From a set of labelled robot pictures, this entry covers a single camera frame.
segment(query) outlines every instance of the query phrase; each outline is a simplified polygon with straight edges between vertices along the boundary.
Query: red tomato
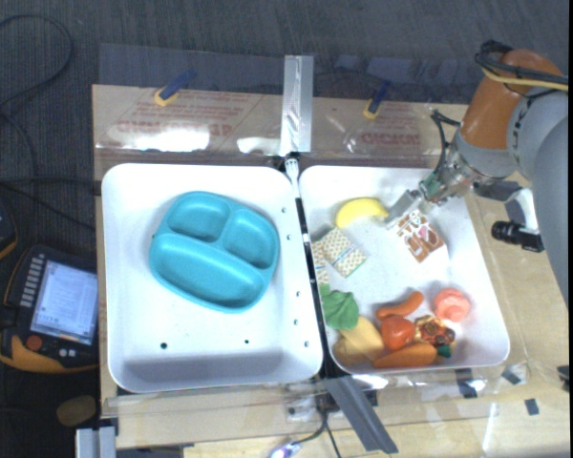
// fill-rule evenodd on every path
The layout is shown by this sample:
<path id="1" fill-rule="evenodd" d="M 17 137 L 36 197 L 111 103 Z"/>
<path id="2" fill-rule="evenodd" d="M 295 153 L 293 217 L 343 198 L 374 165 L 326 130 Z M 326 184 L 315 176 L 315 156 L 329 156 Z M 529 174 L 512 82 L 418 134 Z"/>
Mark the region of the red tomato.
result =
<path id="1" fill-rule="evenodd" d="M 390 316 L 382 321 L 380 334 L 386 347 L 396 351 L 414 340 L 415 324 L 401 316 Z"/>

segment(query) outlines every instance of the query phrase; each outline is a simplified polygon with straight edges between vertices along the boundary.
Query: yellow cable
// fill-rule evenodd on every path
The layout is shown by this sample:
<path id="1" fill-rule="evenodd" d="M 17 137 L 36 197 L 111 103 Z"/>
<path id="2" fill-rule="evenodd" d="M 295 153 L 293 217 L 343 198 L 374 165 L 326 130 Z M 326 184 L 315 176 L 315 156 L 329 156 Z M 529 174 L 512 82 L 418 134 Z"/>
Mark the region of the yellow cable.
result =
<path id="1" fill-rule="evenodd" d="M 531 87 L 553 88 L 556 90 L 563 90 L 565 92 L 569 91 L 569 86 L 563 85 L 561 83 L 552 83 L 549 81 L 542 81 L 542 80 L 527 80 L 527 79 L 522 79 L 522 78 L 509 78 L 506 76 L 499 76 L 497 74 L 490 73 L 485 68 L 482 68 L 481 70 L 491 80 L 495 80 L 495 81 L 498 81 L 500 83 L 511 84 L 511 85 L 527 85 L 527 86 L 531 86 Z"/>

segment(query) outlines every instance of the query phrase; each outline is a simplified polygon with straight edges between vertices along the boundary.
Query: dark floor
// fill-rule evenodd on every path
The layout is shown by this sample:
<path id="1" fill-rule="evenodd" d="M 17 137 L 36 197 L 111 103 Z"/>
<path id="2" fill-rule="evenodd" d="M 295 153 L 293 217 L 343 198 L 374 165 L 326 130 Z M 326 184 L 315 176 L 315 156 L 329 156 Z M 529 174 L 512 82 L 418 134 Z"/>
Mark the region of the dark floor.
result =
<path id="1" fill-rule="evenodd" d="M 18 16 L 0 27 L 0 102 L 42 82 L 68 58 L 68 36 L 50 21 L 22 16 L 29 14 L 63 25 L 73 54 L 56 79 L 0 107 L 2 179 L 92 178 L 91 86 L 131 78 L 100 72 L 102 58 L 115 58 L 102 49 L 116 48 L 101 45 L 274 58 L 313 53 L 315 70 L 333 77 L 319 81 L 319 93 L 368 92 L 338 73 L 347 63 L 358 75 L 390 77 L 390 99 L 411 101 L 466 103 L 480 79 L 473 57 L 487 39 L 533 49 L 565 73 L 569 66 L 569 0 L 0 0 L 0 23 Z M 152 78 L 147 73 L 140 84 Z M 0 304 L 30 245 L 95 256 L 88 183 L 7 183 L 0 195 L 20 235 L 15 252 L 0 262 Z M 0 458 L 74 456 L 74 430 L 56 421 L 55 410 L 96 393 L 93 371 L 47 377 L 0 363 L 0 409 L 13 408 L 0 410 Z"/>

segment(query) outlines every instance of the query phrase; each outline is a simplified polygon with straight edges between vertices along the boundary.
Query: blue plate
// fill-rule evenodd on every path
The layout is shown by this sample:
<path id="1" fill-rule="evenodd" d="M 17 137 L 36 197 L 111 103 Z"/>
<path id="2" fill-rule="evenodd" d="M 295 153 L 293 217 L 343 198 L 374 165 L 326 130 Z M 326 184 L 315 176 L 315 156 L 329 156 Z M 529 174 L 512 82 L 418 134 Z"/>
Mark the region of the blue plate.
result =
<path id="1" fill-rule="evenodd" d="M 242 312 L 272 278 L 280 241 L 264 216 L 209 192 L 180 196 L 153 236 L 149 262 L 164 286 L 200 305 Z"/>

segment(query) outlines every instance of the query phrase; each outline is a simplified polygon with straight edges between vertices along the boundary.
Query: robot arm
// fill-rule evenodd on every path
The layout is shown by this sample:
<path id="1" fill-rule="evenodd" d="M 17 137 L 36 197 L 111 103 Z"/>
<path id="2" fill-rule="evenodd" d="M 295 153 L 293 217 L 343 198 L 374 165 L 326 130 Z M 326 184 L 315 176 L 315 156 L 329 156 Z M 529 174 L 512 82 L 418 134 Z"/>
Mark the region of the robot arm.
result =
<path id="1" fill-rule="evenodd" d="M 497 52 L 499 61 L 490 61 L 488 55 Z M 494 226 L 493 236 L 514 242 L 518 235 L 525 248 L 544 247 L 568 306 L 568 78 L 535 52 L 494 41 L 482 45 L 477 62 L 486 76 L 445 158 L 420 182 L 420 191 L 435 205 L 470 190 L 492 197 L 518 170 L 532 185 L 530 209 L 520 187 L 494 197 L 521 201 L 529 219 Z"/>

